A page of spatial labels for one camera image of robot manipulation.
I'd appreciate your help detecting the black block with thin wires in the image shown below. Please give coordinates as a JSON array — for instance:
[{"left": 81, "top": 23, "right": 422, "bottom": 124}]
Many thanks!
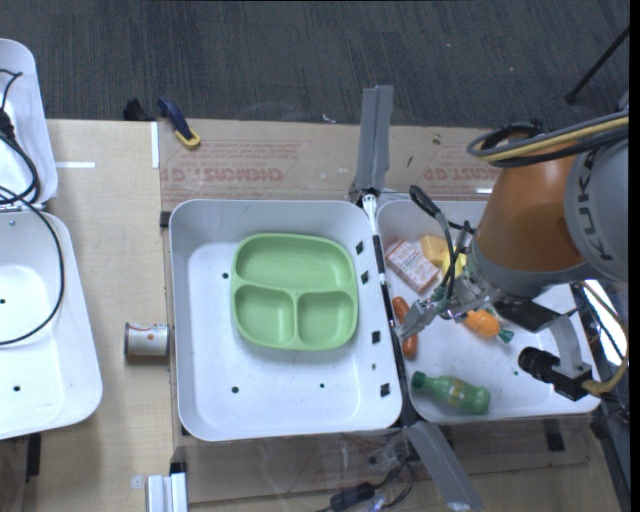
[{"left": 329, "top": 481, "right": 377, "bottom": 511}]

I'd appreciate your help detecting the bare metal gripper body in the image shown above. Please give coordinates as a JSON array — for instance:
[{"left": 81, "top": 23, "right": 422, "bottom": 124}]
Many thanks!
[{"left": 423, "top": 276, "right": 504, "bottom": 326}]

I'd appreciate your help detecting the green divided plate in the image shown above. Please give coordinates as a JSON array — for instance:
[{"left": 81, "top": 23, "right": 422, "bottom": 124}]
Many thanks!
[{"left": 230, "top": 232, "right": 360, "bottom": 352}]

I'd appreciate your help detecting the white and orange small can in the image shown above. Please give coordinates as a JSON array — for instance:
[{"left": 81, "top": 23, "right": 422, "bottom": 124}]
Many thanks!
[{"left": 123, "top": 321, "right": 171, "bottom": 359}]

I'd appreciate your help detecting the orange and white carton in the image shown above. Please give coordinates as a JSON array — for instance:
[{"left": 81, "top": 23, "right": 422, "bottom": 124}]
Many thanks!
[{"left": 383, "top": 239, "right": 441, "bottom": 295}]

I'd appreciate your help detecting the yellow banana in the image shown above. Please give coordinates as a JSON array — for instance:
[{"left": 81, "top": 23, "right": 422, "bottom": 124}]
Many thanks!
[{"left": 441, "top": 252, "right": 469, "bottom": 279}]

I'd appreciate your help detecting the brown cardboard board red print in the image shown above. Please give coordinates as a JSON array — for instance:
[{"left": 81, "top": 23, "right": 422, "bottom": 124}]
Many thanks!
[{"left": 157, "top": 118, "right": 604, "bottom": 504}]

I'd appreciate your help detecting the white plastic tray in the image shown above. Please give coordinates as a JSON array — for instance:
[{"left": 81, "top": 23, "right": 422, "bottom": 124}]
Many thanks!
[
  {"left": 375, "top": 199, "right": 603, "bottom": 426},
  {"left": 168, "top": 199, "right": 404, "bottom": 443}
]

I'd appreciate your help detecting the black cylinder on white bracket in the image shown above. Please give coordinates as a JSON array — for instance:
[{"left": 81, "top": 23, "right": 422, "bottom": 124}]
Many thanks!
[{"left": 517, "top": 313, "right": 595, "bottom": 402}]

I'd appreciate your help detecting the green plastic bottle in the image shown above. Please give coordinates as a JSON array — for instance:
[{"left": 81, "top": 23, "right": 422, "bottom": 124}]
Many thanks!
[{"left": 410, "top": 370, "right": 492, "bottom": 416}]

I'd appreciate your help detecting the orange sausage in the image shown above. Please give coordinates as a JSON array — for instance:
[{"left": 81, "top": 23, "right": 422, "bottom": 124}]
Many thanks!
[{"left": 392, "top": 296, "right": 419, "bottom": 359}]

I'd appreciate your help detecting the yellow toy cheese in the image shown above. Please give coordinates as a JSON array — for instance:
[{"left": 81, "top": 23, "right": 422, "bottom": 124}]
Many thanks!
[{"left": 419, "top": 234, "right": 452, "bottom": 267}]

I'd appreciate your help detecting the orange carrot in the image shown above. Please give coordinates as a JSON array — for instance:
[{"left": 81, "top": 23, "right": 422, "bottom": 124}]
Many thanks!
[{"left": 461, "top": 308, "right": 516, "bottom": 345}]

